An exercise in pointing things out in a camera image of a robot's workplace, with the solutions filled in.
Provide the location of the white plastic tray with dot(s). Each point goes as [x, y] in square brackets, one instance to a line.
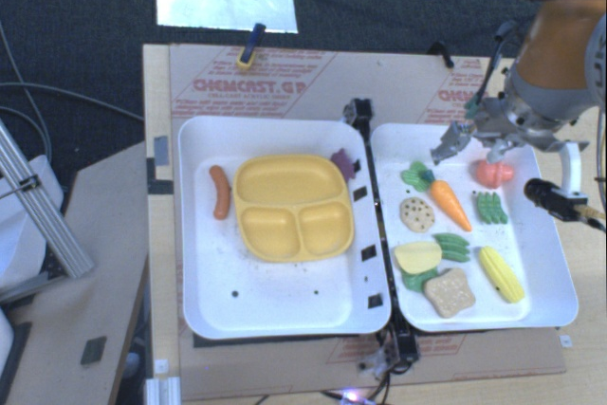
[284, 294]
[540, 261]

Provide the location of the green broccoli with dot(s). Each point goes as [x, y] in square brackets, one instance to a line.
[413, 176]

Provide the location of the tan bread slice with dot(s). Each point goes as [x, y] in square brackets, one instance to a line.
[449, 294]

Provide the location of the brown cardboard board red print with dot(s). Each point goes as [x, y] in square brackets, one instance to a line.
[284, 85]

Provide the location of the green beans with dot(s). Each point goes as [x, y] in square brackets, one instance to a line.
[491, 208]

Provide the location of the yellow potato slice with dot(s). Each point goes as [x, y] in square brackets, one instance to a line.
[417, 257]

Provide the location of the green lettuce leaf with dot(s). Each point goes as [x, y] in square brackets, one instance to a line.
[415, 281]

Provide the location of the green pea pods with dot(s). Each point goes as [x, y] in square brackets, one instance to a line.
[454, 247]

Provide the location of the orange sausage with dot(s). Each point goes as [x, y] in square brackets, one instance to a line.
[221, 194]

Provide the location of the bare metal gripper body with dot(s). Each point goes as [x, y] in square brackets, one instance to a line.
[514, 124]

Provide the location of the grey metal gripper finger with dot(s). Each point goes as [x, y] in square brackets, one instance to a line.
[499, 152]
[450, 144]

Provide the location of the red tomato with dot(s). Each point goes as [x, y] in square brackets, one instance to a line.
[491, 174]

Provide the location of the orange carrot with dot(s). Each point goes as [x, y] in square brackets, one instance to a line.
[450, 201]

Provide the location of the beige dotted biscuit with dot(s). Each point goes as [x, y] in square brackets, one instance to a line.
[417, 214]

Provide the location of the yellow corn cob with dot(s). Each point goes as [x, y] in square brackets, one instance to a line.
[502, 274]

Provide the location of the thin black rod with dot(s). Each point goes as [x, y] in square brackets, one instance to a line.
[377, 204]

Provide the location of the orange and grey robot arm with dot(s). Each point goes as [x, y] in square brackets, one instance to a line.
[552, 42]

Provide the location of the black cylinder on white bracket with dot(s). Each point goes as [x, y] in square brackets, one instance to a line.
[550, 196]

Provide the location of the purple grapes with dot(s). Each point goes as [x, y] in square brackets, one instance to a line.
[343, 162]

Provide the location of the yellow divided plate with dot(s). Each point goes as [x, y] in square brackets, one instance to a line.
[289, 204]

